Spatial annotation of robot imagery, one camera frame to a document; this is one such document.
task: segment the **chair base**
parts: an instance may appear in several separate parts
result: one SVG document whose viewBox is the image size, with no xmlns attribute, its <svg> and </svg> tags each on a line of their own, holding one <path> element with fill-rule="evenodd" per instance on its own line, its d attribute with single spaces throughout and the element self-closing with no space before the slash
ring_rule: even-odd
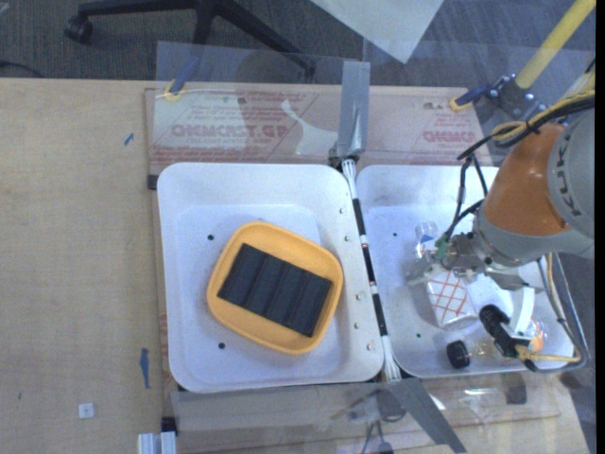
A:
<svg viewBox="0 0 605 454">
<path fill-rule="evenodd" d="M 101 0 L 86 3 L 80 5 L 78 14 L 69 19 L 65 35 L 76 42 L 87 44 L 93 35 L 93 24 L 89 21 L 91 16 L 186 9 L 194 10 L 197 16 L 193 44 L 206 43 L 212 21 L 218 16 L 275 51 L 302 53 L 234 0 Z"/>
</svg>

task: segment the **wooden table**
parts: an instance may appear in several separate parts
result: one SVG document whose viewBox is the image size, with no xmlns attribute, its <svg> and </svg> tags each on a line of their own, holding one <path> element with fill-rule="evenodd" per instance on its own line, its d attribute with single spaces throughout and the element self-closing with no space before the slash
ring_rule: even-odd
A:
<svg viewBox="0 0 605 454">
<path fill-rule="evenodd" d="M 3 453 L 133 452 L 138 434 L 160 430 L 149 87 L 0 79 Z M 458 436 L 470 452 L 588 452 L 569 393 L 545 385 L 560 414 Z M 80 418 L 90 403 L 94 416 Z"/>
</svg>

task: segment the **yellow tube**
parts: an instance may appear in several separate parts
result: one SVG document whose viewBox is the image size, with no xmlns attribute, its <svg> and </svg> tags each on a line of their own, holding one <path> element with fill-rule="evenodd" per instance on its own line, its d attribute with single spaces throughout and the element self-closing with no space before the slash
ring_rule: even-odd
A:
<svg viewBox="0 0 605 454">
<path fill-rule="evenodd" d="M 515 78 L 515 82 L 520 88 L 528 89 L 533 84 L 595 5 L 596 0 L 576 0 Z"/>
</svg>

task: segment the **blue mark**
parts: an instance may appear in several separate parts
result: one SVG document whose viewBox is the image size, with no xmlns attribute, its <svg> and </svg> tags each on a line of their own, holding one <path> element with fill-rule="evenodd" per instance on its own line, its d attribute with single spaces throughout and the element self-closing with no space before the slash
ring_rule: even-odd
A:
<svg viewBox="0 0 605 454">
<path fill-rule="evenodd" d="M 145 381 L 145 388 L 149 387 L 149 356 L 147 355 L 149 350 L 141 348 L 141 358 L 139 359 L 139 365 L 141 365 L 141 371 L 143 372 L 143 380 Z"/>
</svg>

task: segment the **yellow object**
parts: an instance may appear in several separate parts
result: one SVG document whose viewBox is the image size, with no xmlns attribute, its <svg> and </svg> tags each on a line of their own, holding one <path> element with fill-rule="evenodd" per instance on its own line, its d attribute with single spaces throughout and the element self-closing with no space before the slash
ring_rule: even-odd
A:
<svg viewBox="0 0 605 454">
<path fill-rule="evenodd" d="M 521 89 L 531 87 L 595 6 L 596 0 L 576 0 L 574 2 L 515 78 L 515 82 Z"/>
<path fill-rule="evenodd" d="M 244 243 L 313 272 L 332 283 L 312 337 L 307 337 L 217 296 Z M 240 227 L 233 234 L 216 262 L 206 296 L 210 311 L 220 323 L 268 348 L 298 355 L 309 352 L 322 340 L 336 311 L 343 283 L 342 267 L 329 251 L 286 229 L 257 221 Z"/>
</svg>

